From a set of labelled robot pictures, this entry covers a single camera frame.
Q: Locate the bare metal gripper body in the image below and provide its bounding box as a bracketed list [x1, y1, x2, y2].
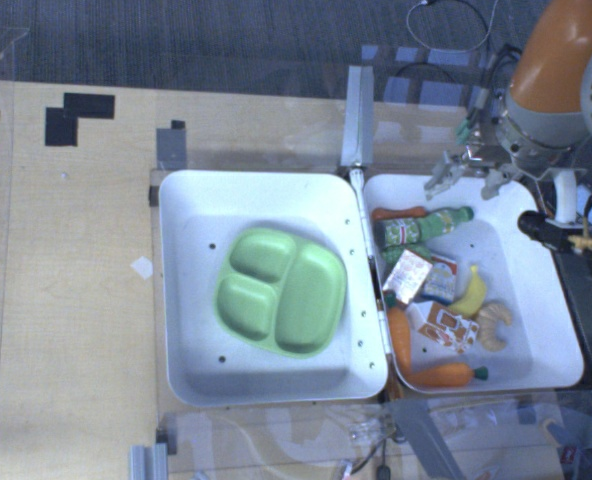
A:
[461, 115, 573, 181]

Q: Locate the green plastic bottle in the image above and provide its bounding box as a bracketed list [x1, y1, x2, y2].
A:
[374, 205, 476, 249]

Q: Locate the small green toy vegetable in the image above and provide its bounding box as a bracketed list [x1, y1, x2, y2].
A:
[380, 242, 433, 265]

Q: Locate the blue and white carton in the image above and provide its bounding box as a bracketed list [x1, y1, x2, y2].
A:
[420, 253, 459, 306]

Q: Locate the red and white carton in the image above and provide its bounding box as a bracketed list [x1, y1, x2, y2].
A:
[381, 248, 434, 306]

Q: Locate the yellow banana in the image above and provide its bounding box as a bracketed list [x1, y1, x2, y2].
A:
[447, 264, 489, 320]

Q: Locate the white plastic tray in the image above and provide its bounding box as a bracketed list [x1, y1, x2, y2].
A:
[157, 169, 390, 409]
[363, 173, 586, 395]

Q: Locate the beige toy croissant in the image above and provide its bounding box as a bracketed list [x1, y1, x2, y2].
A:
[475, 301, 514, 353]

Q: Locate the orange and white packet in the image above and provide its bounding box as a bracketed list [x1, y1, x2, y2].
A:
[407, 299, 481, 356]

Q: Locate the orange carrot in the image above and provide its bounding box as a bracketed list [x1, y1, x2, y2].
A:
[384, 291, 414, 377]
[407, 362, 490, 390]

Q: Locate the green divided plate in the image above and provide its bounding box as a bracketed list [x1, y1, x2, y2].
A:
[213, 226, 349, 361]

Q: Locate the black cylinder on white bracket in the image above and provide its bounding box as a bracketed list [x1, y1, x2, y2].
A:
[517, 167, 579, 255]

